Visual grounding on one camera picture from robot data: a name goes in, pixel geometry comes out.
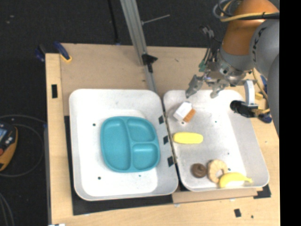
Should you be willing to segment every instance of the blue clamp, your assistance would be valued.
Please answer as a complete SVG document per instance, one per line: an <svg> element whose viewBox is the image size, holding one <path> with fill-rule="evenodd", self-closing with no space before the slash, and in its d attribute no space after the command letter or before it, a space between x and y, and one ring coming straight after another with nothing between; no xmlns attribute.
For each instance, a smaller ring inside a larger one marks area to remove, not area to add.
<svg viewBox="0 0 301 226"><path fill-rule="evenodd" d="M34 50L34 54L38 60L45 62L45 54L39 50L39 47Z"/></svg>
<svg viewBox="0 0 301 226"><path fill-rule="evenodd" d="M264 123L271 123L272 122L272 117L270 115L270 113L267 113L267 114L259 114L258 115L258 119L263 121Z"/></svg>
<svg viewBox="0 0 301 226"><path fill-rule="evenodd" d="M60 42L54 41L53 46L58 50L58 52L61 54L61 57L65 62L69 63L72 60L72 57L68 54L66 49L61 45Z"/></svg>

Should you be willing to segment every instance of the white tray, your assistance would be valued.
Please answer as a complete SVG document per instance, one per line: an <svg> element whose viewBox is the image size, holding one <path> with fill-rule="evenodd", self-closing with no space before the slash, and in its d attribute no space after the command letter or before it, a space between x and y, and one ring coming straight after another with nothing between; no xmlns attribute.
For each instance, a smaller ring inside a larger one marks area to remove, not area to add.
<svg viewBox="0 0 301 226"><path fill-rule="evenodd" d="M178 186L162 103L149 90L79 89L69 98L74 187L88 201L147 197L173 193ZM143 172L122 173L109 169L100 147L102 123L113 116L136 116L154 126L160 146L158 165Z"/></svg>
<svg viewBox="0 0 301 226"><path fill-rule="evenodd" d="M172 90L164 95L171 136L176 132L188 131L200 133L204 137L202 143L195 145L172 142L181 182L195 192L218 189L217 184L208 177L194 177L190 169L194 163L207 166L210 160L220 159L230 171L240 172L253 180L251 184L231 183L223 190L265 186L269 181L269 173L252 123L249 118L230 109L231 101L243 98L233 90L223 90L214 99L210 98L210 93L211 90L200 90L189 99L184 90ZM192 103L196 114L189 123L182 125L173 114L184 101Z"/></svg>

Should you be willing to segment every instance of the cable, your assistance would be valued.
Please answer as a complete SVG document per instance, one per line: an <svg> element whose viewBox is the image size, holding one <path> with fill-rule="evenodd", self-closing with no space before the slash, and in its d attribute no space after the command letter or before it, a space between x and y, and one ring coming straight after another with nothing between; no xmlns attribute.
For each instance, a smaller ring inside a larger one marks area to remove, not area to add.
<svg viewBox="0 0 301 226"><path fill-rule="evenodd" d="M260 12L260 13L249 13L234 16L230 12L231 6L240 0L219 0L218 3L213 8L213 15L220 19L221 22L229 22L233 20L255 20L255 19L280 19L280 12Z"/></svg>
<svg viewBox="0 0 301 226"><path fill-rule="evenodd" d="M266 100L268 100L268 95L267 95L267 93L265 93L265 91L264 91L264 89L262 88L261 84L259 84L259 82L258 82L259 80L258 80L257 75L256 75L256 73L255 73L255 69L252 69L252 73L253 73L253 76L254 76L254 78L255 78L255 80L256 80L256 84L258 85L258 87L259 87L260 91L262 92L264 98L265 98Z"/></svg>
<svg viewBox="0 0 301 226"><path fill-rule="evenodd" d="M261 113L266 114L266 113L269 113L269 112L270 112L270 108L263 110Z"/></svg>
<svg viewBox="0 0 301 226"><path fill-rule="evenodd" d="M213 39L214 39L214 32L213 30L207 25L207 26L200 26L199 27L202 32L207 36L208 38L208 47L206 50L206 54L203 58L202 61L204 61L204 65L207 65L208 61L212 61L214 57L214 52L213 52Z"/></svg>
<svg viewBox="0 0 301 226"><path fill-rule="evenodd" d="M255 20L255 19L268 19L268 18L273 18L273 19L279 19L279 14L278 12L275 13L249 13L249 14L241 14L241 15L236 15L236 16L231 16L227 18L222 18L220 19L221 22L228 22L228 21L233 21L233 20L238 20L238 19L244 19L244 20Z"/></svg>
<svg viewBox="0 0 301 226"><path fill-rule="evenodd" d="M216 17L216 18L218 18L218 19L223 19L223 18L227 18L227 17L229 17L229 16L232 16L232 14L229 14L228 16L220 16L219 14L217 14L217 12L216 12L216 10L217 10L217 8L219 8L220 9L220 7L222 6L222 4L223 3L225 3L225 2L232 2L232 0L219 0L219 2L214 6L214 8L213 8L213 15ZM220 11L222 12L222 13L224 13L224 14L228 14L228 12L227 11L224 11L224 9L220 9Z"/></svg>
<svg viewBox="0 0 301 226"><path fill-rule="evenodd" d="M107 0L107 1L108 1L108 5L109 5L109 11L110 11L110 15L111 15L113 30L114 30L114 42L116 44L120 44L115 16L114 16L113 7L112 7L112 1L111 0Z"/></svg>
<svg viewBox="0 0 301 226"><path fill-rule="evenodd" d="M6 217L6 212L5 212L3 202L2 202L2 198L0 198L0 205L1 205L1 209L2 209L2 214L4 216L5 225L8 226L8 219Z"/></svg>
<svg viewBox="0 0 301 226"><path fill-rule="evenodd" d="M217 40L215 37L213 38L213 40L215 40L215 41L218 42L219 44L222 43L222 41Z"/></svg>
<svg viewBox="0 0 301 226"><path fill-rule="evenodd" d="M29 169L28 171L25 171L25 172L23 172L23 173L19 173L19 174L4 174L4 173L0 173L0 177L5 177L5 178L16 178L16 177L20 177L20 176L24 176L24 175L26 175L26 174L29 174L30 172L32 172L33 170L35 170L36 168L37 168L37 166L40 164L40 162L42 161L42 159L43 159L43 156L44 156L44 145L43 145L43 139L42 139L42 137L39 135L39 133L35 130L35 129L33 129L33 128L31 128L31 127L29 127L29 126L25 126L25 125L22 125L22 124L13 124L14 126L19 126L19 127L24 127L24 128L27 128L27 129L30 129L31 131L33 131L38 137L39 137L39 139L40 139L40 141L41 141L41 145L42 145L42 153L41 153L41 155L40 155L40 157L39 157L39 160L38 160L38 162L31 168L31 169Z"/></svg>
<svg viewBox="0 0 301 226"><path fill-rule="evenodd" d="M6 218L6 213L5 213L5 208L4 208L3 202L4 202L5 206L8 209L8 213L9 213L9 217L11 219L12 226L15 226L14 216L13 216L13 213L11 211L11 208L10 208L8 202L6 201L5 197L0 193L0 203L1 203L1 207L2 207L3 213L4 213L6 225L8 226L8 222L7 222L7 218Z"/></svg>
<svg viewBox="0 0 301 226"><path fill-rule="evenodd" d="M7 117L23 117L23 118L29 118L29 119L32 119L32 120L35 120L35 121L39 121L39 122L42 122L42 123L46 123L43 120L40 120L40 119L35 118L35 117L27 116L27 115L15 115L15 114L13 114L13 115L4 115L4 116L0 116L0 119L7 118ZM0 177L5 177L5 178L16 178L16 177L21 177L21 176L29 174L30 172L32 172L33 170L35 170L37 168L37 166L40 164L40 162L42 161L43 156L44 156L43 139L42 139L41 135L35 129L33 129L32 127L23 125L23 124L13 123L12 125L16 126L16 127L24 127L24 128L27 128L27 129L31 130L32 132L34 132L38 136L39 140L41 141L42 152L41 152L41 155L40 155L37 163L31 169L29 169L28 171L25 171L23 173L19 173L19 174L4 174L4 173L0 173Z"/></svg>
<svg viewBox="0 0 301 226"><path fill-rule="evenodd" d="M23 118L32 119L32 120L39 121L39 122L42 122L42 123L44 123L44 124L47 124L46 121L40 120L40 119L38 119L38 118L36 118L36 117L29 116L29 115L10 114L10 115L3 115L3 116L0 116L0 119L2 119L2 118L7 118L7 117L23 117Z"/></svg>

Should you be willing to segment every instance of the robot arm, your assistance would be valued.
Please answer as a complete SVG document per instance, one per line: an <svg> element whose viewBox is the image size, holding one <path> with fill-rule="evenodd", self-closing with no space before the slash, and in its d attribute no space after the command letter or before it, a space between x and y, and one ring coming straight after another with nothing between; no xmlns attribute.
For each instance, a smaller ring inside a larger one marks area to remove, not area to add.
<svg viewBox="0 0 301 226"><path fill-rule="evenodd" d="M227 10L239 1L233 15ZM256 68L267 80L269 107L279 135L279 10L268 0L220 0L214 16L228 22L222 45L214 58L200 64L203 76L194 75L186 97L195 94L203 82L212 87L211 98L227 86L245 84L245 76ZM213 31L204 31L213 35ZM218 76L211 72L218 71Z"/></svg>

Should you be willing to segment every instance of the metal rod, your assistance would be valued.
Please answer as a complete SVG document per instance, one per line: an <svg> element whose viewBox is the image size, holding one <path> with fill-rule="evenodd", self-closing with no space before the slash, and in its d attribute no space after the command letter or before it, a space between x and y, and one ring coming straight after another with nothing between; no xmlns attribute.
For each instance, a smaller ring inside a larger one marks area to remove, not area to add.
<svg viewBox="0 0 301 226"><path fill-rule="evenodd" d="M144 71L148 88L156 93L157 89L152 73L149 72L142 59L142 55L147 54L147 48L136 0L120 0L120 2L140 65L144 66L145 68Z"/></svg>
<svg viewBox="0 0 301 226"><path fill-rule="evenodd" d="M145 24L148 24L148 23L151 23L151 22L155 22L155 21L157 21L157 20L160 20L160 19L162 19L162 18L166 18L166 17L169 17L169 16L170 16L170 14L167 14L167 15L164 15L164 16L161 16L161 17L156 17L156 18L151 19L151 20L141 21L141 24L142 24L142 26L143 26L143 25L145 25Z"/></svg>

